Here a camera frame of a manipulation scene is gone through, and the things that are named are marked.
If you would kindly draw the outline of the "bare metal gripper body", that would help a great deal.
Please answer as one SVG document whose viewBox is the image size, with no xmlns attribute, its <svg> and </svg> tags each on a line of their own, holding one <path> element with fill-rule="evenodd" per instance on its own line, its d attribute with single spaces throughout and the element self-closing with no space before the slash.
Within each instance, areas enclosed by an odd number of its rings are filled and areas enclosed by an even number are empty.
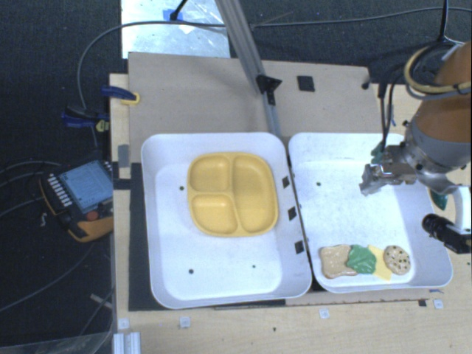
<svg viewBox="0 0 472 354">
<path fill-rule="evenodd" d="M 446 175 L 452 170 L 454 167 L 436 163 L 413 145 L 389 145 L 381 160 L 381 171 L 388 178 L 406 184 L 419 181 L 440 195 L 452 194 L 459 188 Z"/>
</svg>

